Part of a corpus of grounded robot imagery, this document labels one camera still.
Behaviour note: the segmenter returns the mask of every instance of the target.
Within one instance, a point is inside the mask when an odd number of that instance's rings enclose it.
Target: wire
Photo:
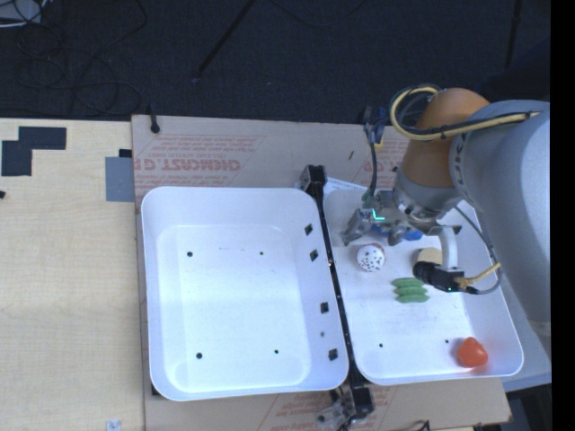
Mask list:
[[[539,111],[529,111],[521,113],[509,113],[504,115],[499,115],[492,119],[476,119],[468,120],[462,123],[455,123],[453,125],[444,125],[441,127],[429,128],[429,129],[408,129],[402,123],[397,120],[396,113],[400,103],[411,96],[412,94],[429,92],[432,95],[439,93],[437,86],[424,84],[415,87],[405,88],[399,91],[393,98],[389,107],[389,118],[397,131],[407,136],[409,139],[413,140],[436,140],[445,139],[449,136],[455,136],[457,134],[462,134],[465,132],[475,131],[478,129],[491,128],[494,126],[505,125],[509,123],[518,123],[520,121],[525,121],[534,115],[537,115]]]
[[[47,113],[31,109],[16,109],[14,107],[11,109],[50,117],[79,118],[97,117],[102,114],[126,116],[137,110],[142,101],[140,91],[135,86],[122,82],[112,68],[111,61],[103,56],[106,50],[119,44],[147,24],[147,14],[144,6],[140,0],[134,1],[142,14],[141,22],[133,29],[120,34],[116,39],[101,45],[93,51],[85,51],[67,45],[65,42],[67,40],[66,34],[61,33],[63,30],[60,26],[49,17],[46,17],[46,14],[43,14],[44,22],[51,22],[51,24],[27,24],[26,27],[22,28],[22,33],[17,40],[17,47],[28,58],[21,60],[17,64],[18,83],[38,91],[50,90],[57,92],[58,98],[61,98],[62,92],[70,92],[71,100],[67,107],[67,113]],[[35,37],[36,31],[44,31],[46,33],[41,32],[39,37]],[[46,40],[49,41],[47,48],[44,46],[45,43],[43,43]],[[75,59],[78,56],[84,56],[84,59],[80,58],[81,64],[79,66],[71,62],[72,55]],[[76,69],[77,73],[71,72],[73,68]],[[86,82],[87,74],[92,71],[97,71],[100,76],[106,74],[110,79]],[[108,86],[113,89],[106,91],[105,103],[97,106],[84,98],[84,92],[88,90],[92,92],[93,88]],[[122,106],[122,109],[125,110],[113,110],[112,108],[118,103],[120,95],[123,98],[126,93],[129,101],[126,101],[127,104]],[[84,114],[74,113],[74,106],[77,103],[89,111]]]
[[[430,430],[431,428],[429,427],[429,420],[426,420],[425,423],[423,423],[423,426],[417,431],[430,431]]]
[[[410,111],[410,110],[411,110],[411,108],[412,108],[417,102],[421,102],[421,101],[426,100],[426,99],[427,99],[427,97],[426,97],[425,95],[423,95],[423,94],[420,94],[420,95],[418,95],[418,96],[415,96],[413,99],[411,99],[411,100],[404,106],[404,108],[400,111],[400,115],[399,115],[398,121],[405,126],[404,121],[405,121],[405,119],[406,119],[407,117],[410,117],[410,116],[420,116],[421,113],[423,112],[423,109],[422,109],[422,110],[415,110],[415,111]]]
[[[349,427],[355,420],[355,417],[356,417],[355,415],[350,415],[349,417],[347,417],[346,420],[343,423],[341,423],[340,427],[338,427],[337,431],[349,431]]]
[[[310,27],[330,27],[332,25],[335,25],[335,24],[342,22],[343,20],[349,18],[352,14],[356,13],[366,3],[367,0],[361,0],[359,2],[359,4],[356,5],[356,7],[353,10],[351,10],[349,13],[342,16],[340,19],[337,19],[337,20],[331,21],[331,22],[326,22],[326,23],[315,23],[315,22],[306,21],[304,18],[298,16],[297,14],[295,14],[291,10],[287,9],[282,4],[279,4],[275,0],[267,0],[267,1],[270,2],[271,4],[277,6],[280,10],[284,11],[285,13],[289,14],[291,17],[293,17],[294,19],[296,19],[297,21],[299,21],[305,25],[308,25]]]
[[[23,26],[29,24],[30,22],[33,22],[38,16],[40,16],[42,14],[42,10],[46,7],[46,5],[48,4],[48,1],[52,2],[53,0],[41,0],[41,2],[39,3],[38,12],[36,14],[34,14],[31,18],[28,18],[22,14],[22,12],[20,11],[20,8],[18,8],[18,4],[17,4],[18,0],[9,0],[7,2],[4,2],[3,4],[0,4],[0,6],[12,4],[14,7],[14,10],[22,18],[21,22],[12,22],[12,23],[7,23],[7,24],[0,24],[0,29],[10,29],[13,27],[23,27]]]
[[[377,155],[376,155],[376,146],[373,142],[369,143],[369,148],[371,150],[371,165],[373,167],[373,171],[371,172],[371,183],[369,184],[369,191],[373,196],[376,193],[376,185],[377,185]]]
[[[479,275],[477,275],[476,277],[457,277],[456,278],[456,282],[461,286],[461,287],[467,287],[470,284],[473,284],[477,281],[479,281],[480,279],[483,279],[484,277],[490,275],[492,272],[497,271],[501,264],[499,263],[499,261],[497,260],[497,257],[495,256],[495,250],[493,249],[493,246],[491,245],[491,243],[489,241],[487,241],[487,238],[485,237],[485,235],[483,234],[483,232],[480,230],[480,228],[477,226],[477,224],[459,207],[456,206],[455,210],[465,219],[465,221],[477,232],[477,234],[479,234],[479,237],[482,239],[482,241],[485,243],[485,246],[487,247],[487,250],[490,253],[491,259],[495,262],[493,265],[491,265],[489,268],[487,268],[486,270],[484,270],[482,273],[480,273]],[[493,285],[492,287],[490,287],[489,289],[485,289],[485,290],[480,290],[480,289],[475,289],[472,288],[470,289],[472,292],[472,294],[476,294],[476,295],[483,295],[483,294],[488,294],[489,292],[494,291],[495,289],[497,289],[497,287],[499,287],[500,285],[500,275],[499,273],[495,273],[495,277],[497,279],[495,285]]]

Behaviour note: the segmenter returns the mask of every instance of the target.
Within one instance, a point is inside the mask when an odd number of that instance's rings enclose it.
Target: cardboard sheet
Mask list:
[[[146,276],[139,208],[143,196],[164,185],[293,187],[308,164],[323,165],[328,177],[367,186],[371,156],[363,127],[349,124],[157,117],[132,119],[137,210],[138,270],[143,340],[146,429],[149,431],[321,430],[315,414],[330,405],[327,391],[174,402],[152,394],[147,359]],[[380,189],[393,186],[407,140],[386,128],[378,151]],[[352,429],[432,429],[509,421],[499,379],[458,380],[402,386],[370,386],[376,410]]]

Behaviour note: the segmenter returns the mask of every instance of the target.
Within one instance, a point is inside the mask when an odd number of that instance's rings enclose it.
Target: dark carpet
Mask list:
[[[206,63],[249,0],[34,1],[40,22],[0,21],[2,117],[350,123],[406,86],[476,89],[551,33],[551,0],[255,0]]]

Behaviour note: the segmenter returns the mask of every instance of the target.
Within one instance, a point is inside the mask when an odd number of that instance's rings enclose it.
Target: white object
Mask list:
[[[315,201],[161,187],[142,202],[150,375],[170,400],[342,384],[349,360]]]
[[[384,248],[376,242],[365,244],[358,249],[356,260],[364,271],[378,271],[385,264]]]
[[[369,232],[361,240],[343,245],[349,213],[361,206],[361,192],[333,191],[325,199],[325,215],[332,240],[333,257],[340,281],[349,334],[359,371],[372,383],[393,385],[516,374],[523,364],[523,350],[500,288],[486,295],[446,293],[426,286],[429,300],[405,304],[395,300],[392,281],[413,277],[412,267],[420,250],[440,248],[437,236],[385,246],[385,238]],[[466,202],[459,205],[475,219]],[[459,266],[467,277],[479,275],[491,265],[489,254],[476,231],[455,211],[442,224],[460,224],[456,236]],[[358,267],[356,249],[381,242],[385,266],[377,279],[369,279]],[[476,282],[478,289],[493,286],[491,275]],[[459,343],[476,337],[489,354],[479,368],[465,368],[456,359]]]
[[[122,424],[119,420],[113,419],[106,422],[106,431],[122,431]]]

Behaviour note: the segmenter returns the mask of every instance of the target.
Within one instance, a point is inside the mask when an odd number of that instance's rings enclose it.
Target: light wood surface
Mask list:
[[[124,122],[0,120],[67,128],[31,176],[0,177],[0,428],[144,428],[133,203],[107,202],[105,157]]]

